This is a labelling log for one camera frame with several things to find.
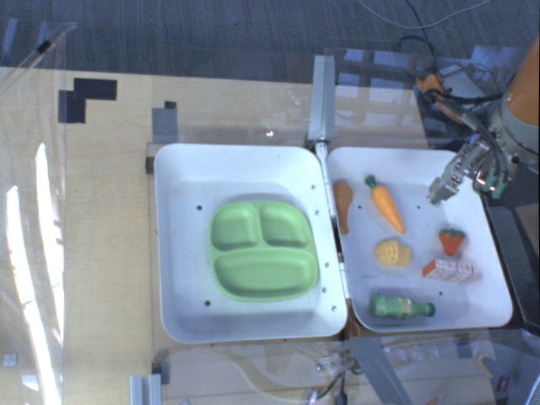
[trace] green bottle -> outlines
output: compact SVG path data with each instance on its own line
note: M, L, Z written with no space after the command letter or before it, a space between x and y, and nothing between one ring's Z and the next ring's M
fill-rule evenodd
M433 316L435 306L433 303L420 304L406 297L388 297L377 294L371 297L370 312L377 318L386 316L403 320L416 315Z

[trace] red and white box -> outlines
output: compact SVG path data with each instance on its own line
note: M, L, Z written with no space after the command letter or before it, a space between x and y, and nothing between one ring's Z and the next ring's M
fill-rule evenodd
M434 259L422 269L422 275L425 278L460 283L473 275L473 266L463 262Z

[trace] white tray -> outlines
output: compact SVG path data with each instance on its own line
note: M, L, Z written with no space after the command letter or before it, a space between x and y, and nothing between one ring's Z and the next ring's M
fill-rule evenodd
M454 154L446 151L389 148L337 148L330 153L332 182L346 181L353 189L348 211L349 234L342 235L348 283L358 319L376 332L417 332L500 327L512 315L512 302L488 220L470 181L439 207L426 200L431 181L439 176ZM372 174L386 186L405 226L400 235L376 209L364 178ZM465 232L467 239L455 256L442 250L442 228ZM397 238L412 253L408 267L384 267L375 258L375 245ZM422 268L441 258L473 265L474 275L463 283L422 277ZM433 317L409 320L375 318L370 314L373 294L411 297L433 302Z
M327 337L347 319L320 164L302 148L171 144L155 159L161 315L183 343ZM232 201L292 203L305 214L319 281L298 299L233 300L211 273L208 226Z

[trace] toy strawberry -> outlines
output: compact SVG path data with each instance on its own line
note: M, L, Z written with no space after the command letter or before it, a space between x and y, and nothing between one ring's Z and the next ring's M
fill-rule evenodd
M445 254L451 256L457 252L457 249L465 240L465 233L453 228L442 229L439 232L439 238L445 249Z

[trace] white cable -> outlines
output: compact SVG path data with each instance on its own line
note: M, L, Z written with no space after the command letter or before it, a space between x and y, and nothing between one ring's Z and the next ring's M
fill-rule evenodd
M399 27L401 29L405 29L405 30L421 30L421 29L428 29L430 27L435 27L436 25L438 24L441 24L441 23L444 23L445 21L447 21L448 19L456 16L456 15L459 15L459 14L463 14L464 12L467 12L469 10L473 10L473 9L476 9L476 8L479 8L480 6L483 6L484 4L486 3L489 3L491 2L492 0L484 0L483 2L480 2L478 4L475 4L473 6L471 6L470 8L464 8L464 9L461 9L461 10L458 10L454 13L451 13L450 15L446 15L444 18L441 18L439 19L438 21L435 21L434 23L431 23L431 24L425 24L425 25L420 25L418 27L413 27L413 26L410 26L410 25L403 25L403 24L399 24L399 23L396 23L394 21L392 21L391 19L388 19L388 18L385 18L384 16L378 14L377 12L375 12L375 10L369 8L364 2L362 2L362 0L357 0L358 3L360 3L364 9L366 9L370 14L372 15L375 15L377 18L379 19L382 19L383 21L387 22L388 24L391 24L395 27Z

